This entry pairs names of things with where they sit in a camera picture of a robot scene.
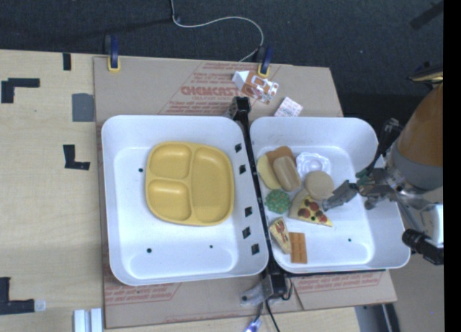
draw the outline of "white cable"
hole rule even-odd
[[[202,23],[202,24],[180,24],[179,22],[176,21],[176,18],[175,18],[174,0],[170,0],[170,2],[171,2],[171,16],[172,16],[173,22],[174,22],[174,24],[176,26],[182,27],[184,29],[193,29],[193,28],[197,28],[197,27],[208,26],[209,24],[214,24],[214,23],[219,22],[219,21],[225,21],[227,19],[239,19],[239,20],[242,20],[242,21],[250,22],[252,25],[254,25],[258,29],[259,33],[261,34],[261,42],[259,43],[259,46],[262,46],[263,43],[264,43],[264,33],[262,31],[262,28],[257,23],[255,23],[255,21],[253,21],[252,19],[249,19],[249,18],[246,18],[246,17],[240,17],[240,16],[227,16],[227,17],[221,17],[221,18],[218,18],[218,19],[214,19],[212,21],[205,22],[205,23]],[[242,59],[240,59],[239,62],[243,62],[247,58],[250,58],[257,51],[258,51],[258,48],[253,50],[251,53],[249,53],[248,55],[246,55]]]

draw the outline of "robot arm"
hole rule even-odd
[[[373,162],[356,175],[357,183],[338,187],[323,208],[338,207],[356,193],[367,198],[368,210],[383,199],[396,201],[410,226],[403,242],[426,260],[443,264],[443,204],[430,198],[443,188],[442,67],[425,69],[410,80],[430,84],[432,90],[405,127],[396,120],[385,124]],[[384,168],[375,168],[380,156]]]

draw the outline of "black hole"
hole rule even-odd
[[[242,231],[242,235],[243,235],[243,238],[247,238],[248,236],[250,236],[250,235],[251,235],[250,227],[245,228],[245,229]]]
[[[255,243],[251,247],[251,255],[258,254],[258,252],[259,252],[259,245],[257,243]]]

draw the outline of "blue clamp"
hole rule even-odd
[[[263,61],[258,66],[258,75],[263,78],[269,77],[269,64],[271,63],[272,53],[272,47],[268,45],[264,54]]]
[[[118,56],[118,40],[114,35],[106,35],[104,45],[107,57],[107,68],[109,72],[120,72],[120,58]]]

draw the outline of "black fabric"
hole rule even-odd
[[[443,62],[443,0],[173,1],[183,24],[254,20],[274,50],[272,62],[329,67],[345,113],[367,119],[393,117],[392,101],[401,96],[422,99],[427,90],[407,75]],[[2,49],[103,53],[106,34],[117,36],[121,55],[163,58],[239,60],[260,41],[239,20],[179,28],[169,0],[0,0]],[[355,95],[371,101],[372,115]]]

